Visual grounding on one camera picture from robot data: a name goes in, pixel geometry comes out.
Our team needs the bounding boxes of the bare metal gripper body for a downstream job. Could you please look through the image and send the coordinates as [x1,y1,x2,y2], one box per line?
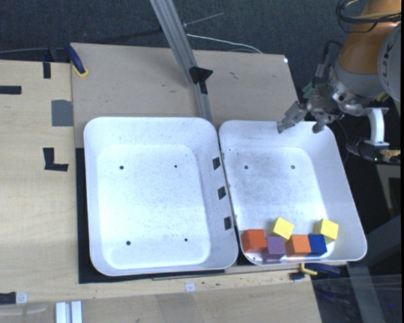
[304,83,366,121]

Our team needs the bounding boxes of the yellow cube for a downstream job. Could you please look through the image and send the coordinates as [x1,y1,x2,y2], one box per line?
[269,217,295,241]
[313,218,340,244]

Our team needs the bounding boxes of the black cylinder on white bracket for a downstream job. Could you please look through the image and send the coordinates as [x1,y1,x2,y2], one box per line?
[345,107,391,163]

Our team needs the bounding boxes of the white plastic tray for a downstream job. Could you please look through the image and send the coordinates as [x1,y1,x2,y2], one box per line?
[218,119,368,266]
[83,116,240,277]

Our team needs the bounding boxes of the orange cube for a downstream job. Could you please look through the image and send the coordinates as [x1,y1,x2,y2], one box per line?
[240,229,268,253]
[285,234,312,257]

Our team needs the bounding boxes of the blue cube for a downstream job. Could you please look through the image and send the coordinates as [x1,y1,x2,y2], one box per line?
[308,234,328,256]

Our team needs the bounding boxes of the purple cube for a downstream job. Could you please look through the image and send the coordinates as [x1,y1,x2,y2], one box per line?
[261,236,288,262]

